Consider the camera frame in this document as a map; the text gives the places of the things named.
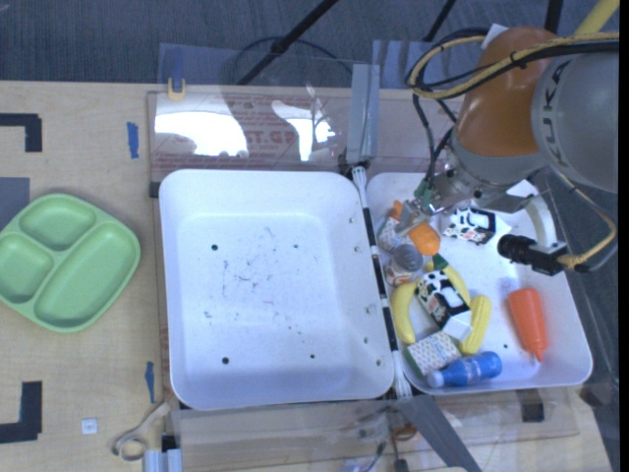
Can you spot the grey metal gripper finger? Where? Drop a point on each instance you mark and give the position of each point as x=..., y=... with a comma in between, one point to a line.
x=425, y=213
x=407, y=220

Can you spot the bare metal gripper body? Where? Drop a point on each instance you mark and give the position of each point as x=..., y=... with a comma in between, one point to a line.
x=454, y=192

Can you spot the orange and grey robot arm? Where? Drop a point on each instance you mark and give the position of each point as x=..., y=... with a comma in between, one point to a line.
x=511, y=111

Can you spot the white orange-dotted carton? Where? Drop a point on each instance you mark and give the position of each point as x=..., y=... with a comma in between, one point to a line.
x=432, y=353
x=388, y=234

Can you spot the orange toy carrot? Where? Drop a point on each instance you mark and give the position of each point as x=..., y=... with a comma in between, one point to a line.
x=426, y=239

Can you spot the small grey-topped can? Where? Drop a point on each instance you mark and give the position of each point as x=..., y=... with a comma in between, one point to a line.
x=407, y=257

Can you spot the cow print carton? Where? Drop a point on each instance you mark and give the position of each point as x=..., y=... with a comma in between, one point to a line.
x=474, y=226
x=440, y=298

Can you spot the thin black and white rod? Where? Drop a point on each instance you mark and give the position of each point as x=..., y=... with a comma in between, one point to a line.
x=378, y=268

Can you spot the yellow toy with green tip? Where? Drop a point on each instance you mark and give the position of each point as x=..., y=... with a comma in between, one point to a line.
x=457, y=278

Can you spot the white plastic tray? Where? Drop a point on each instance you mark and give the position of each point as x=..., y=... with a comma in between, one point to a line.
x=496, y=273
x=275, y=288

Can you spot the yellow banana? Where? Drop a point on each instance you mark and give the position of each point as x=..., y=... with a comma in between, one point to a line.
x=402, y=312

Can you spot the white cube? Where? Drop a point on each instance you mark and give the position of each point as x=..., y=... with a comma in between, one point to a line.
x=459, y=328

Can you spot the yellow corn cob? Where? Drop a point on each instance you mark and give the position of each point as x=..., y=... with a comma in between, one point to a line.
x=479, y=322

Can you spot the orange squeeze bottle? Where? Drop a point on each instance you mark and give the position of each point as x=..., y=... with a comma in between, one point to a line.
x=528, y=320

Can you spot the blue bottle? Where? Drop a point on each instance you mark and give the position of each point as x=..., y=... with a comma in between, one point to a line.
x=467, y=369

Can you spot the green divided plate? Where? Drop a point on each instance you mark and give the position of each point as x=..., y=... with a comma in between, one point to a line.
x=74, y=273

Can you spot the small white square tile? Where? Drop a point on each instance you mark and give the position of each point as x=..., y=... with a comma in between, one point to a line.
x=89, y=426

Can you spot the black cylinder on white bracket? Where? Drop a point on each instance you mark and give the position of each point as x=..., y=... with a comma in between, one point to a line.
x=528, y=253

